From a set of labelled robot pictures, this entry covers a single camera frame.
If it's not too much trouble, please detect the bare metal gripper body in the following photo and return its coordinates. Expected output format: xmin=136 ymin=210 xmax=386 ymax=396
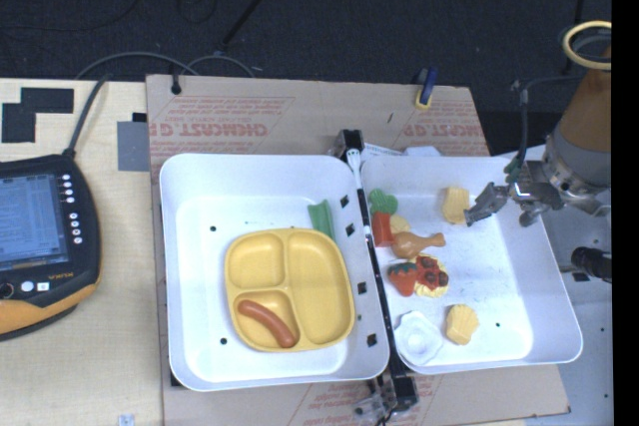
xmin=508 ymin=159 xmax=612 ymax=217

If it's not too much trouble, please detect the yellow toy shell pasta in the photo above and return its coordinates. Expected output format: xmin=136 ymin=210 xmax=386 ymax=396
xmin=444 ymin=303 xmax=481 ymax=347
xmin=440 ymin=185 xmax=472 ymax=226

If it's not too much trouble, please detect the white plastic tray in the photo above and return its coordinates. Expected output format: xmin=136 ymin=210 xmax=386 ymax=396
xmin=359 ymin=154 xmax=585 ymax=376
xmin=159 ymin=152 xmax=391 ymax=393

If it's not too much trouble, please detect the brown toy chicken drumstick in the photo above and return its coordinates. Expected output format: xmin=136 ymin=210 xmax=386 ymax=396
xmin=390 ymin=229 xmax=447 ymax=261

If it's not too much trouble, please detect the toy spaghetti with meatballs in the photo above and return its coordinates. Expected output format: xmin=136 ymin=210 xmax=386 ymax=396
xmin=414 ymin=253 xmax=451 ymax=300

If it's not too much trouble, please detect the orange toy carrot green top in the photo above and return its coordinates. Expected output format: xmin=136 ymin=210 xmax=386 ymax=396
xmin=367 ymin=188 xmax=400 ymax=248

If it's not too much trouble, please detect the red toy strawberry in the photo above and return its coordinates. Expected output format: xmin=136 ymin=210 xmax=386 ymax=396
xmin=387 ymin=260 xmax=420 ymax=298

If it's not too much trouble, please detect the thin black and white rod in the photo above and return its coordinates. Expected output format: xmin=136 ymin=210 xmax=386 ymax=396
xmin=345 ymin=148 xmax=402 ymax=378

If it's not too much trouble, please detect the white toy fried egg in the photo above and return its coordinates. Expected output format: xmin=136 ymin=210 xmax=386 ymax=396
xmin=393 ymin=309 xmax=445 ymax=366

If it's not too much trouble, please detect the green toy celery stick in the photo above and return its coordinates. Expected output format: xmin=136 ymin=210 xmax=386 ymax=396
xmin=306 ymin=199 xmax=336 ymax=241

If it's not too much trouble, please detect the yellow divided plate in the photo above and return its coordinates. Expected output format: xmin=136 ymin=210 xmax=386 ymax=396
xmin=223 ymin=227 xmax=357 ymax=354

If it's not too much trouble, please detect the brown cardboard board red print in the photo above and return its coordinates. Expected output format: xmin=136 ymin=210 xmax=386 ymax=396
xmin=144 ymin=73 xmax=572 ymax=426

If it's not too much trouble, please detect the orange-brown toy sausage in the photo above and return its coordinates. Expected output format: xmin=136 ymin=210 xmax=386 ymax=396
xmin=237 ymin=298 xmax=298 ymax=349

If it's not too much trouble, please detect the black cylinder on white bracket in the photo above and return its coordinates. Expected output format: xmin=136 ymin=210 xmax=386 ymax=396
xmin=570 ymin=245 xmax=612 ymax=284

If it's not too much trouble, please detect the black block with thin wires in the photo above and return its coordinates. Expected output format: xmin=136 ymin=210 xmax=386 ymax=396
xmin=390 ymin=372 xmax=419 ymax=411
xmin=337 ymin=129 xmax=364 ymax=161

